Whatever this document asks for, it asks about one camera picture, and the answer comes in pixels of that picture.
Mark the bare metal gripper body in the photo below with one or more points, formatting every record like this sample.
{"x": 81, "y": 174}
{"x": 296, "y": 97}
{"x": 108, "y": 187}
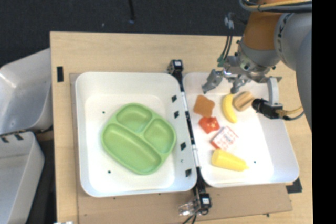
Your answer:
{"x": 245, "y": 68}

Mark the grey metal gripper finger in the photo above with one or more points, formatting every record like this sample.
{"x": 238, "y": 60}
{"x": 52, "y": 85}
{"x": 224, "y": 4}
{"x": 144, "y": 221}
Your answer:
{"x": 211, "y": 81}
{"x": 237, "y": 85}

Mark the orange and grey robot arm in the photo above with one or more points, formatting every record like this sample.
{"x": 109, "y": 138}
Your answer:
{"x": 262, "y": 29}

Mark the tan hot dog bun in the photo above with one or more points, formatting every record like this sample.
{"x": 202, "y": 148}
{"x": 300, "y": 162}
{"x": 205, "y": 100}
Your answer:
{"x": 242, "y": 101}

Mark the orange toast slice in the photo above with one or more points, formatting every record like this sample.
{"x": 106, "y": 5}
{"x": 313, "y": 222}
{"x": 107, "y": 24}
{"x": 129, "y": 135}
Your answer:
{"x": 204, "y": 106}

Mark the yellow banana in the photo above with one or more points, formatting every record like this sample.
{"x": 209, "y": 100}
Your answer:
{"x": 229, "y": 110}

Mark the thin black and white rod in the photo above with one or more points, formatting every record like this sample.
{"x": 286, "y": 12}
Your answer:
{"x": 190, "y": 128}

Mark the white and red checked carton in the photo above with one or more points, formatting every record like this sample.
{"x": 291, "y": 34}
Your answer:
{"x": 224, "y": 139}

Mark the white plastic tray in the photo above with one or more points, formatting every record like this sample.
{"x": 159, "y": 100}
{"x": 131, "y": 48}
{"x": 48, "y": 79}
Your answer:
{"x": 267, "y": 144}
{"x": 94, "y": 102}

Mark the yellow squeeze bottle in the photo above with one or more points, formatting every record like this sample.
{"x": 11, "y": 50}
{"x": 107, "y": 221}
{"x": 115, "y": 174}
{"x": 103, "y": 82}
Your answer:
{"x": 227, "y": 160}

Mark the pale wood board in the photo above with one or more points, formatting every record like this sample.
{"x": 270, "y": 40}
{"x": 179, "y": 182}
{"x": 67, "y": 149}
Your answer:
{"x": 118, "y": 49}

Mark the green divided plate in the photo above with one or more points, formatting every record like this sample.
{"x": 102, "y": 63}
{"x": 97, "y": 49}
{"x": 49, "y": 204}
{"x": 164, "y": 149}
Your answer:
{"x": 131, "y": 141}

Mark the black cylinder on white bracket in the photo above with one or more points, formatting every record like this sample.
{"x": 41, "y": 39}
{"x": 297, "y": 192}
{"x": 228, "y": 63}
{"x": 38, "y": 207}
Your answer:
{"x": 273, "y": 108}

